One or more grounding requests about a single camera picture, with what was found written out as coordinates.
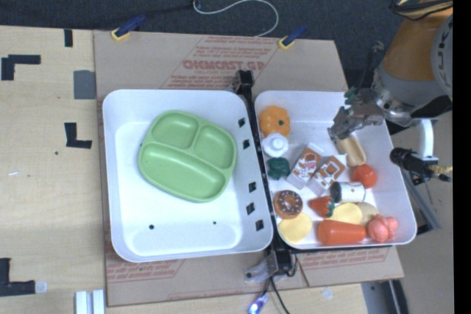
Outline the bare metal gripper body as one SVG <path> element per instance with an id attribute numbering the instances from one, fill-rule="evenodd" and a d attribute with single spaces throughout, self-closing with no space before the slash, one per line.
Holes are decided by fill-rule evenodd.
<path id="1" fill-rule="evenodd" d="M 403 125 L 409 122 L 413 106 L 400 101 L 385 88 L 350 88 L 345 94 L 344 125 L 361 129 L 384 120 Z"/>

